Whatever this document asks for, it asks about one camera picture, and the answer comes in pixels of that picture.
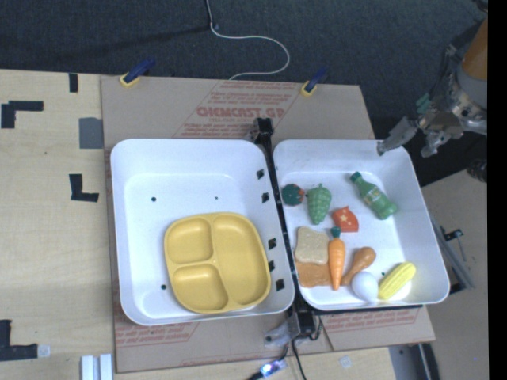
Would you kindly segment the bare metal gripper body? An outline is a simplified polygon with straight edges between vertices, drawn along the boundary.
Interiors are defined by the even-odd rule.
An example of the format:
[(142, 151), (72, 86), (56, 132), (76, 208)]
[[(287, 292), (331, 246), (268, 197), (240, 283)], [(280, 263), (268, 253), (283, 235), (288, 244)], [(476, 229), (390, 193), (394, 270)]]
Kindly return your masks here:
[(417, 101), (418, 126), (429, 133), (443, 133), (457, 139), (465, 132), (487, 135), (487, 111), (461, 89), (428, 93)]

